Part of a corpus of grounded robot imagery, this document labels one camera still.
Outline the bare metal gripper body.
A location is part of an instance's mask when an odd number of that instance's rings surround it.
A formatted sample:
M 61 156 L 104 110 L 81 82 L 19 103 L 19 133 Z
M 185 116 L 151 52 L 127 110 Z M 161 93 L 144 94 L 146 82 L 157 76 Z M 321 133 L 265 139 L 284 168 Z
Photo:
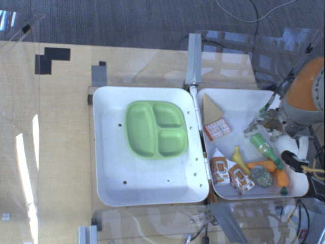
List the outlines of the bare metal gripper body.
M 279 119 L 279 109 L 269 109 L 266 111 L 263 117 L 258 120 L 258 123 L 266 128 L 270 132 L 279 132 L 284 133 L 283 131 L 283 124 Z

